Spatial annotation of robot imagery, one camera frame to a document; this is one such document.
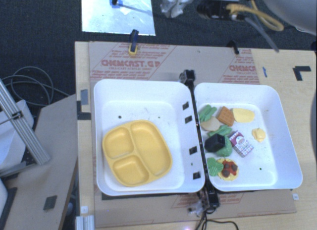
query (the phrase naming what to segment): beige toy food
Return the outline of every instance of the beige toy food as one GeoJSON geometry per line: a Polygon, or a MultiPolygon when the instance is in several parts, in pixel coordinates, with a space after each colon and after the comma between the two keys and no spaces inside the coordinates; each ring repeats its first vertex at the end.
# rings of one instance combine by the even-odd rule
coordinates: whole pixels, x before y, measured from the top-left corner
{"type": "Polygon", "coordinates": [[[217,119],[221,121],[223,124],[227,124],[228,126],[232,126],[234,123],[233,113],[226,107],[221,108],[217,119]]]}
{"type": "Polygon", "coordinates": [[[223,180],[235,180],[238,177],[239,169],[237,164],[230,159],[219,159],[217,162],[223,164],[223,170],[218,176],[223,180]]]}
{"type": "Polygon", "coordinates": [[[214,116],[212,116],[209,120],[201,123],[201,127],[206,131],[215,131],[218,130],[221,126],[220,121],[214,116]]]}
{"type": "Polygon", "coordinates": [[[234,119],[237,122],[252,122],[254,119],[254,112],[248,109],[232,109],[234,119]]]}
{"type": "Polygon", "coordinates": [[[260,128],[253,129],[252,130],[252,135],[259,142],[262,142],[265,139],[265,137],[266,137],[265,131],[260,129],[260,128]]]}

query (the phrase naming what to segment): yellow cable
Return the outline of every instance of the yellow cable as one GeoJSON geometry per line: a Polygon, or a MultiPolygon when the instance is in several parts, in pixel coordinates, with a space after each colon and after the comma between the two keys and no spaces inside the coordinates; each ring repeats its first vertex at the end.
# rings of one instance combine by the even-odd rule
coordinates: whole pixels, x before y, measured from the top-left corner
{"type": "MultiPolygon", "coordinates": [[[[253,7],[254,10],[259,11],[256,2],[254,0],[251,0],[251,5],[253,7]]],[[[266,16],[261,16],[256,14],[259,18],[259,20],[269,29],[274,30],[274,31],[283,31],[284,30],[284,26],[282,23],[280,23],[279,21],[277,21],[276,19],[270,17],[270,19],[268,19],[266,16]]]]}

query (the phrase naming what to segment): yellow divided plate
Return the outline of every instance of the yellow divided plate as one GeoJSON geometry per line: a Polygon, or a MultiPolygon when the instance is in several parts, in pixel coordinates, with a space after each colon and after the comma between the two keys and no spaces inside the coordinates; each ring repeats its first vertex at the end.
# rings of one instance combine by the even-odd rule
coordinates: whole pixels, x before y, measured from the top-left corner
{"type": "Polygon", "coordinates": [[[128,122],[109,131],[103,138],[103,150],[116,179],[128,187],[159,179],[172,167],[163,136],[147,120],[128,122]]]}

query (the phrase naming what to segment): wooden table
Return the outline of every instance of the wooden table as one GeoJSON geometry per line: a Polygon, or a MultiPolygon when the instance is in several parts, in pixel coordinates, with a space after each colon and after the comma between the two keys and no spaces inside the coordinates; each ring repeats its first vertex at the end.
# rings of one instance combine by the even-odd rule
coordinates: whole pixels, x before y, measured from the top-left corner
{"type": "MultiPolygon", "coordinates": [[[[75,50],[77,100],[79,101],[81,89],[89,88],[89,44],[78,42],[76,43],[75,50]]],[[[243,217],[231,220],[235,221],[240,229],[245,230],[315,229],[317,226],[317,173],[316,159],[311,142],[310,118],[311,104],[316,91],[316,55],[314,52],[283,50],[277,54],[272,50],[259,49],[253,49],[252,54],[260,83],[273,87],[280,95],[303,173],[303,183],[293,191],[299,198],[299,200],[295,201],[296,213],[243,217]],[[311,72],[301,72],[302,81],[298,81],[293,70],[296,66],[309,66],[311,72]],[[266,70],[266,76],[264,75],[263,67],[266,70]]],[[[87,105],[81,106],[82,112],[90,112],[89,103],[90,99],[88,99],[87,105]]],[[[95,213],[91,128],[90,121],[78,121],[78,129],[80,130],[78,134],[80,204],[81,206],[87,206],[82,208],[81,216],[94,215],[95,213]]],[[[195,229],[196,224],[196,221],[191,221],[107,229],[192,230],[195,229]]],[[[213,230],[223,228],[223,225],[214,223],[209,223],[208,226],[208,229],[213,230]]]]}

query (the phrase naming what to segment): brown toy waffle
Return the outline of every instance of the brown toy waffle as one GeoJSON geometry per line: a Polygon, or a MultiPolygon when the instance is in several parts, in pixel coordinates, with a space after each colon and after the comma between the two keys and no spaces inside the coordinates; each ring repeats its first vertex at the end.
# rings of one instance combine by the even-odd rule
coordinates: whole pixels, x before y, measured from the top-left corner
{"type": "Polygon", "coordinates": [[[232,111],[226,107],[221,108],[217,119],[222,123],[227,124],[228,126],[232,126],[234,122],[234,116],[232,111]]]}

